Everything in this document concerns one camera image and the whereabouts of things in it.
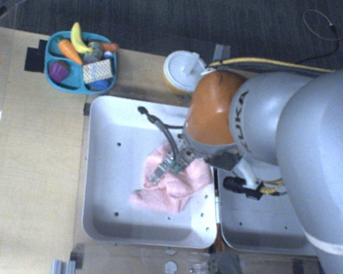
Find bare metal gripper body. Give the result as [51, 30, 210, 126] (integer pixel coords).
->
[161, 143, 198, 177]

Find pink cloth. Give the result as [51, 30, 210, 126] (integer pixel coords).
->
[127, 140, 218, 219]

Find white plastic tray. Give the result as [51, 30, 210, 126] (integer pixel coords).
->
[207, 166, 329, 262]
[73, 93, 233, 256]

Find yellow cup with white lid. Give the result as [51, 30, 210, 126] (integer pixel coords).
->
[159, 47, 208, 99]

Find clear plastic bottle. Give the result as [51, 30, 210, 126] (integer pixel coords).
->
[187, 258, 218, 274]

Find small blue bottle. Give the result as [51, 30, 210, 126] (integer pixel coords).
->
[89, 78, 111, 93]

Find blue divided plate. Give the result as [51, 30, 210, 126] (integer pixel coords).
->
[40, 27, 123, 100]

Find red sausage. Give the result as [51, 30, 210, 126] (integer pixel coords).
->
[100, 41, 120, 54]

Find small green can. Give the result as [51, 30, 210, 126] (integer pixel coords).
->
[81, 39, 105, 66]

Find purple grapes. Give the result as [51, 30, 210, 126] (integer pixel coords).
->
[47, 59, 71, 84]

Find orange carrot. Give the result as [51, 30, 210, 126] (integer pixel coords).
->
[55, 38, 86, 66]

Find yellow banana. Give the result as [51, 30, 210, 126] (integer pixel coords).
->
[68, 21, 97, 56]

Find black cylinder on white bracket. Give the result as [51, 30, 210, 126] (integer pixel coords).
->
[221, 155, 268, 201]

